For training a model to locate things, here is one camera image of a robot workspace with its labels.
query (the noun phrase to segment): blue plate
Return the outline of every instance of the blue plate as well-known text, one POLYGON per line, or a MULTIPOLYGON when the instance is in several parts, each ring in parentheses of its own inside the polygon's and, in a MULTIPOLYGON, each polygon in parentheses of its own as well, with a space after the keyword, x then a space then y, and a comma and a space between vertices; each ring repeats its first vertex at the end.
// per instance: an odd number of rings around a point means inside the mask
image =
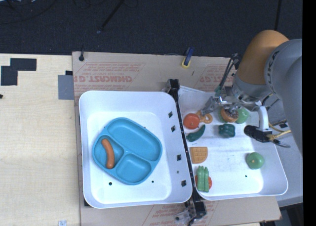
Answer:
POLYGON ((126 184, 140 184, 155 169, 162 154, 160 140, 128 118, 111 120, 97 137, 92 157, 105 172, 126 184), (114 167, 106 168, 107 154, 101 143, 107 139, 114 152, 114 167))

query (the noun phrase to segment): toy tomato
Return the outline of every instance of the toy tomato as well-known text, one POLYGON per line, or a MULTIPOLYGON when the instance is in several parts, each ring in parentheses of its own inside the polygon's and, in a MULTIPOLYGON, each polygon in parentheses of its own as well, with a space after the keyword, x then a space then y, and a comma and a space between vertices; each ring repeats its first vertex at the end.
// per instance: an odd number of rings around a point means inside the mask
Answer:
POLYGON ((199 125, 199 116, 195 113, 189 113, 184 117, 183 125, 187 129, 196 129, 199 125))

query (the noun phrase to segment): light wood surface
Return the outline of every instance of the light wood surface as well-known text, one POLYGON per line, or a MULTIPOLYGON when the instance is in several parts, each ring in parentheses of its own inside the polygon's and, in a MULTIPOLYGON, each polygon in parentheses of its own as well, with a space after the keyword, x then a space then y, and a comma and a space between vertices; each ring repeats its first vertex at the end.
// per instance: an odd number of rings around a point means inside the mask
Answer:
POLYGON ((74 101, 58 99, 71 56, 0 54, 0 65, 11 57, 37 70, 0 86, 0 225, 80 225, 74 101))

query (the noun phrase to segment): cardboard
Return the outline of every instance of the cardboard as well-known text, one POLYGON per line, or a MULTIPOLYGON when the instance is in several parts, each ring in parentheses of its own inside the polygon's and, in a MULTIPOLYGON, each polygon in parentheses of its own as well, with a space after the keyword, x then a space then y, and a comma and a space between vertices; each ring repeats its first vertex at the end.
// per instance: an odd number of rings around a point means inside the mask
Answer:
MULTIPOLYGON (((212 92, 220 83, 228 58, 192 56, 189 68, 181 67, 184 56, 126 53, 73 52, 73 75, 76 133, 79 169, 79 195, 82 226, 179 226, 175 215, 184 204, 132 206, 95 209, 85 206, 82 191, 82 158, 78 100, 88 90, 161 91, 168 79, 179 79, 180 85, 212 92)), ((225 85, 232 83, 231 74, 225 85)), ((219 226, 280 220, 281 214, 273 196, 204 202, 207 215, 195 226, 219 226)))

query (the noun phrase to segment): dark floor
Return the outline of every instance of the dark floor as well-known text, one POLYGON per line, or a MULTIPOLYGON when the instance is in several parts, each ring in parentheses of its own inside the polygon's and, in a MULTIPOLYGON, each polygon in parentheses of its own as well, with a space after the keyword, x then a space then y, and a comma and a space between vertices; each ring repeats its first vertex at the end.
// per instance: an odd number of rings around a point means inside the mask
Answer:
POLYGON ((243 54, 260 31, 302 38, 303 0, 0 1, 0 52, 243 54))

